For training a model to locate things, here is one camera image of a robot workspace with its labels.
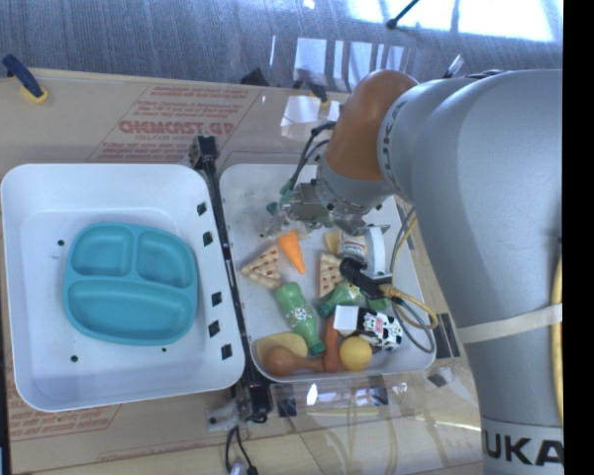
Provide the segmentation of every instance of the toy bottle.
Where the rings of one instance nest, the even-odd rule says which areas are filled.
[[[299,284],[291,281],[282,285],[275,291],[275,299],[281,305],[290,328],[306,340],[310,354],[324,352],[326,345],[317,334],[315,312],[302,295]]]
[[[362,298],[359,288],[346,280],[335,287],[328,301],[317,306],[317,313],[326,319],[334,312],[336,305],[357,305]]]

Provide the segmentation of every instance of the toy lemon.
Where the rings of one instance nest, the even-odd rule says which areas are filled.
[[[372,345],[360,336],[347,337],[341,343],[339,357],[348,371],[360,371],[372,360]]]

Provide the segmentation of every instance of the hole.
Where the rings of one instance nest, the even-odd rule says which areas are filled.
[[[209,337],[213,337],[219,332],[220,332],[220,323],[218,321],[212,322],[209,325]]]
[[[231,345],[226,344],[222,347],[222,360],[228,359],[233,355],[233,351],[231,350]]]

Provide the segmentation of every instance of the teal divided plate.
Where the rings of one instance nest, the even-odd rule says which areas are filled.
[[[196,259],[172,233],[93,224],[70,247],[63,301],[70,323],[89,336],[136,345],[172,343],[196,318]]]

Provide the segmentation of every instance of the white tape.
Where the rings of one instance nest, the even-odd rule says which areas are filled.
[[[563,321],[563,303],[546,306],[538,310],[524,313],[518,317],[502,321],[487,322],[477,326],[469,326],[457,330],[464,344],[478,343],[498,337],[525,333],[534,329],[545,328]]]

